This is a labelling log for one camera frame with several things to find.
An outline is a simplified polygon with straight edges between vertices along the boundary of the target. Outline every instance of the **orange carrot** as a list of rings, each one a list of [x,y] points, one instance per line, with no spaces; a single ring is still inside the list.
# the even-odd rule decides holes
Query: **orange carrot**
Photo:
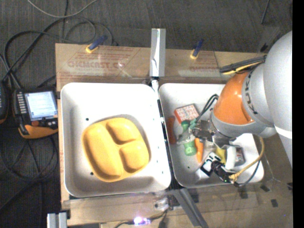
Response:
[[[201,163],[201,161],[203,159],[204,144],[202,142],[200,142],[199,138],[195,138],[194,143],[195,143],[195,147],[197,149],[196,158],[198,159],[198,162]]]

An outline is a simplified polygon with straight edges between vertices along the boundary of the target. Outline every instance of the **white tray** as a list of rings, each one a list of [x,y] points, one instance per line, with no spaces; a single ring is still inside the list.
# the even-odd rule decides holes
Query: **white tray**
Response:
[[[159,89],[161,100],[161,107],[165,120],[173,115],[176,108],[194,104],[198,110],[204,108],[206,102],[213,94],[220,95],[224,85],[208,85],[208,84],[163,84]],[[206,112],[202,116],[202,120],[207,120],[210,112]],[[177,120],[174,122],[174,132],[178,135],[182,133],[182,127]],[[246,162],[235,168],[236,171],[241,170],[252,161],[254,161],[259,153],[253,136],[251,134],[243,134],[234,141],[235,145],[240,145],[244,148],[244,156]],[[169,144],[173,172],[176,180],[186,188],[200,188],[206,186],[223,185],[224,183],[219,180],[216,175],[207,176],[200,170],[200,165],[197,162],[196,155],[186,156],[184,153],[183,145]],[[203,159],[208,156],[209,152],[203,152]],[[239,179],[239,183],[243,183],[249,179],[257,164],[254,164],[248,170],[243,172]],[[264,176],[264,169],[262,164],[259,164],[254,178],[250,182],[260,181]]]
[[[156,95],[141,84],[70,83],[61,91],[64,181],[78,198],[156,192],[171,182]],[[116,182],[103,182],[91,175],[81,144],[83,130],[104,119],[122,116],[132,120],[142,133],[150,161],[137,174]]]

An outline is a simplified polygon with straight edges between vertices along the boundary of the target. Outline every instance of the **orange device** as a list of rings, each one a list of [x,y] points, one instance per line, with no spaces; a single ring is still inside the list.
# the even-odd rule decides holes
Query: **orange device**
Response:
[[[42,138],[58,132],[58,109],[53,88],[15,90],[12,104],[23,138]]]

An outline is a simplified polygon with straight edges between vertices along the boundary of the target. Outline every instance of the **blue clamp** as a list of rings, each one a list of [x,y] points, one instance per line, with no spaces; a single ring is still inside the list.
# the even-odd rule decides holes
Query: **blue clamp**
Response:
[[[190,57],[192,59],[197,59],[198,58],[201,46],[203,45],[203,42],[204,42],[204,40],[201,39],[198,43],[196,43],[193,46],[193,50],[192,50],[191,55],[190,55]]]
[[[108,37],[106,35],[101,36],[96,41],[94,41],[92,44],[88,45],[85,50],[88,53],[92,53],[93,51],[95,51],[98,48],[99,45],[103,44],[103,42],[106,39],[108,39]]]

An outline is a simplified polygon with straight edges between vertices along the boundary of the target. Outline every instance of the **screen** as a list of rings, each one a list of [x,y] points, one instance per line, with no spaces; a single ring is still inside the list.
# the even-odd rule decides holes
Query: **screen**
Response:
[[[26,93],[24,96],[31,121],[41,120],[43,117],[54,118],[58,114],[52,91]]]

